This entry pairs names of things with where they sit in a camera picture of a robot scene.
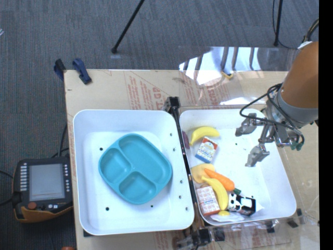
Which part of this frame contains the pale yellow flat slice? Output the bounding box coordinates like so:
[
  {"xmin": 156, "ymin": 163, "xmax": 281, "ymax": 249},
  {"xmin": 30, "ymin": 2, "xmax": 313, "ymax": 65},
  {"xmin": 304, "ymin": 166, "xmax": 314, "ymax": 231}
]
[{"xmin": 190, "ymin": 163, "xmax": 216, "ymax": 184}]

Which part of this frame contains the orange and white carton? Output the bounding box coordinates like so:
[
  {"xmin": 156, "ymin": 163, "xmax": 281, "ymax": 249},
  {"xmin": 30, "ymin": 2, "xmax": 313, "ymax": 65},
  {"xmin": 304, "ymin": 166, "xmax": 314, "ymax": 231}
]
[{"xmin": 195, "ymin": 185, "xmax": 221, "ymax": 217}]

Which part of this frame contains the black and white cow-print carton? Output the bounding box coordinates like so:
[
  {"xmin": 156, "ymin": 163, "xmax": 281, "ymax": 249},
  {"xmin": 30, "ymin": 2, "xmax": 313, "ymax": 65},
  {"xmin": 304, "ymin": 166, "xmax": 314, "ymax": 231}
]
[{"xmin": 227, "ymin": 193, "xmax": 257, "ymax": 217}]

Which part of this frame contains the brown cardboard board red print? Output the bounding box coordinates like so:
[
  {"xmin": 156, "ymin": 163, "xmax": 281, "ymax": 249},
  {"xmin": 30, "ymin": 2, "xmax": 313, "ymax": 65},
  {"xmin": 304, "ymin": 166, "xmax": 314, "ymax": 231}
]
[{"xmin": 63, "ymin": 69, "xmax": 319, "ymax": 250}]

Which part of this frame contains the black block with thin wires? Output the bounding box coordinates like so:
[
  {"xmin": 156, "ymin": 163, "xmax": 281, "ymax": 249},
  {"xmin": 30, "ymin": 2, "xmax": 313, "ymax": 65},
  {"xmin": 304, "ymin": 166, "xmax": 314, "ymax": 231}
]
[
  {"xmin": 191, "ymin": 228, "xmax": 212, "ymax": 245},
  {"xmin": 162, "ymin": 96, "xmax": 181, "ymax": 114}
]

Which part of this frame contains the white plastic tray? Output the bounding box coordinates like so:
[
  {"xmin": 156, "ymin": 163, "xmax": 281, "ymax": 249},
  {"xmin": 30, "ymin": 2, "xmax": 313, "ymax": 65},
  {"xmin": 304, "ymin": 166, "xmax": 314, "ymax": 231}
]
[
  {"xmin": 178, "ymin": 108, "xmax": 298, "ymax": 227},
  {"xmin": 72, "ymin": 109, "xmax": 196, "ymax": 236}
]

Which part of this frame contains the orange carrot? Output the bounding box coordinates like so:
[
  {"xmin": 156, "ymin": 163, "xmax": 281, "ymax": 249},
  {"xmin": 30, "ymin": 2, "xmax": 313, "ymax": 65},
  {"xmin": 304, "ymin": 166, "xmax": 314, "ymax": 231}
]
[{"xmin": 204, "ymin": 168, "xmax": 242, "ymax": 195}]

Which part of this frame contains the black tripod leg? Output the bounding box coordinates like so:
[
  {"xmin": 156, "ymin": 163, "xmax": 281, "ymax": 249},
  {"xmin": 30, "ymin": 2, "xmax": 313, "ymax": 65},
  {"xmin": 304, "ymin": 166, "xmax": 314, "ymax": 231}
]
[
  {"xmin": 273, "ymin": 0, "xmax": 286, "ymax": 47},
  {"xmin": 111, "ymin": 0, "xmax": 152, "ymax": 54}
]

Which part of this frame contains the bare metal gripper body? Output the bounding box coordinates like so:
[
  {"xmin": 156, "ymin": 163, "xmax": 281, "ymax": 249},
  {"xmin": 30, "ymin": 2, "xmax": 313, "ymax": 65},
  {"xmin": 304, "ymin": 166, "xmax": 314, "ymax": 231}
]
[{"xmin": 258, "ymin": 97, "xmax": 303, "ymax": 148}]

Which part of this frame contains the white fried egg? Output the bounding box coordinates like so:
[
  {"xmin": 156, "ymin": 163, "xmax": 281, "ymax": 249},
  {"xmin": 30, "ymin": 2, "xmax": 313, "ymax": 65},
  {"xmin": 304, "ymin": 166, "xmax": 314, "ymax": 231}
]
[{"xmin": 210, "ymin": 210, "xmax": 246, "ymax": 222}]

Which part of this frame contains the blue divided plate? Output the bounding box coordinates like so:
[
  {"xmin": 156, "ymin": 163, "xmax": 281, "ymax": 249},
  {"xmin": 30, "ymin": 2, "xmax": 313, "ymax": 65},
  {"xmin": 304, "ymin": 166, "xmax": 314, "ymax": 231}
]
[{"xmin": 98, "ymin": 133, "xmax": 174, "ymax": 206}]

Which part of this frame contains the yellow banana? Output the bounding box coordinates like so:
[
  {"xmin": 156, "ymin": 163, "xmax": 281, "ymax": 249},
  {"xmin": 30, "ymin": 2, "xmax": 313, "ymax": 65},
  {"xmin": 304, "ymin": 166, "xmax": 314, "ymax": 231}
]
[
  {"xmin": 189, "ymin": 126, "xmax": 221, "ymax": 147},
  {"xmin": 201, "ymin": 175, "xmax": 229, "ymax": 211}
]

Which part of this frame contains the white blue orange carton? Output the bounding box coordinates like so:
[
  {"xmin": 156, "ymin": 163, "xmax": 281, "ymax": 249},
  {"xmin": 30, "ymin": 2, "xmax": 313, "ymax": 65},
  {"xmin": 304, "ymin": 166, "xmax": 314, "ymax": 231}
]
[{"xmin": 194, "ymin": 136, "xmax": 219, "ymax": 164}]

